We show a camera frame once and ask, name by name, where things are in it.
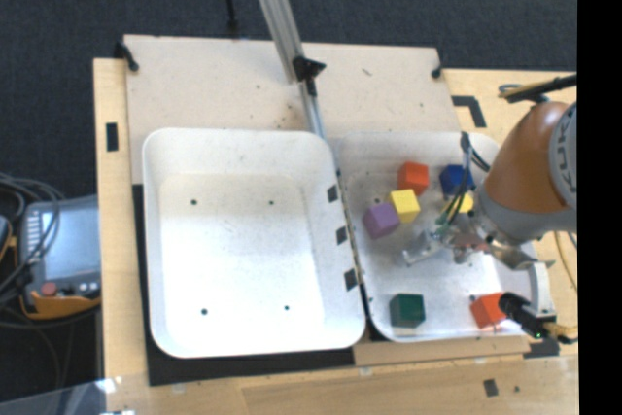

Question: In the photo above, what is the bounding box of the orange cube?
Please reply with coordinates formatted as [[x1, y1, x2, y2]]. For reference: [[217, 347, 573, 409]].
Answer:
[[468, 292, 509, 330], [397, 160, 432, 197]]

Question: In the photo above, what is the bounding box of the white plastic tray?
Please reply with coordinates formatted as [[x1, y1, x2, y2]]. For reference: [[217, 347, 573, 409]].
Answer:
[[333, 130, 556, 344], [141, 126, 367, 360]]

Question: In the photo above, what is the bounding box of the green cube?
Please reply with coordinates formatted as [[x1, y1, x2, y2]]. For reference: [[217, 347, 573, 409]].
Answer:
[[388, 292, 428, 337]]

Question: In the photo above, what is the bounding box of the purple cube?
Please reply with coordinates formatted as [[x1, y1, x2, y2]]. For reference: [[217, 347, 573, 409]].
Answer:
[[361, 201, 402, 241]]

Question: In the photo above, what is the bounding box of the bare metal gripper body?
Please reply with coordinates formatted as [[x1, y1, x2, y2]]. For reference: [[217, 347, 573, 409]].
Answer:
[[435, 217, 556, 271]]

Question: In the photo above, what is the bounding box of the yellow cube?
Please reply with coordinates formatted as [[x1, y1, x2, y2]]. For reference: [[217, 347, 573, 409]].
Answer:
[[442, 191, 475, 216], [388, 188, 422, 225]]

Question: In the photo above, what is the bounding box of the pale wood board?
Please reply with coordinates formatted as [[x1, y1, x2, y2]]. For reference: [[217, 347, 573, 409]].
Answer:
[[122, 33, 532, 367]]

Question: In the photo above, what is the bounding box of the black cylinder on white bracket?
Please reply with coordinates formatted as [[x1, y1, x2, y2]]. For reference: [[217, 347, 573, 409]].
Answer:
[[497, 259, 558, 340]]

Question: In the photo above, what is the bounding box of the blue cube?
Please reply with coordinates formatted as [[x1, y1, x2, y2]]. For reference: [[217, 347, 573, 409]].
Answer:
[[438, 163, 476, 200]]

